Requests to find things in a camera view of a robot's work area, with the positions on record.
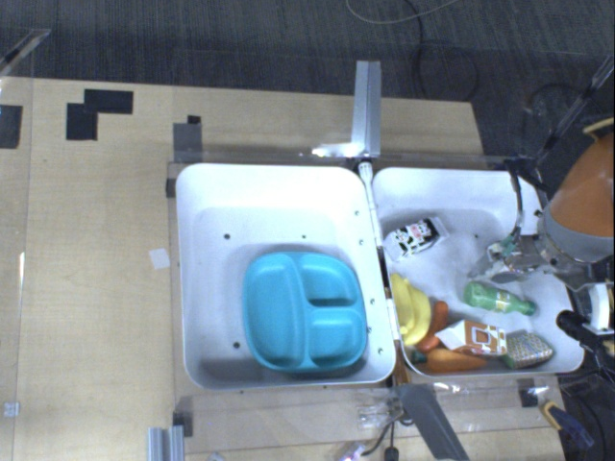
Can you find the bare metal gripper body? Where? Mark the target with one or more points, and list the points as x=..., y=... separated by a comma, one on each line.
x=533, y=255

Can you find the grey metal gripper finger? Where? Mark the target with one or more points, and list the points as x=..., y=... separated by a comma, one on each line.
x=510, y=277
x=485, y=271

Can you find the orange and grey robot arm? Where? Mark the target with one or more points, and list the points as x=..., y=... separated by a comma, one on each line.
x=588, y=185

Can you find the green bottle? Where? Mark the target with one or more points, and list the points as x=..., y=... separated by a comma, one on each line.
x=492, y=298

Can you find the red sausage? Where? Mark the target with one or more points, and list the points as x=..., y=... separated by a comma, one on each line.
x=438, y=317

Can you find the brown and white carton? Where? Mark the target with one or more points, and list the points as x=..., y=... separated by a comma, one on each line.
x=478, y=338

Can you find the green patterned packet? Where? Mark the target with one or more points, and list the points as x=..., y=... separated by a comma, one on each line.
x=528, y=351

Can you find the black and white carton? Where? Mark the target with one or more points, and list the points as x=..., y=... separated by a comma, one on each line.
x=415, y=238

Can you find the yellow banana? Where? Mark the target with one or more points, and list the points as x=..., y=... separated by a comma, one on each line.
x=413, y=312

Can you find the white plastic tray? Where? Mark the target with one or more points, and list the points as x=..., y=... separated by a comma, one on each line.
x=288, y=200
x=447, y=195

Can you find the orange carrot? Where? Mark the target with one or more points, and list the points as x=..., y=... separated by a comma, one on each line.
x=451, y=360

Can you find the blue divided plate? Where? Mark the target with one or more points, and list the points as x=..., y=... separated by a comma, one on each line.
x=278, y=315

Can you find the black cylinder on white bracket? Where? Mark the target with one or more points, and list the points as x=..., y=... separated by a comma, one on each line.
x=583, y=327

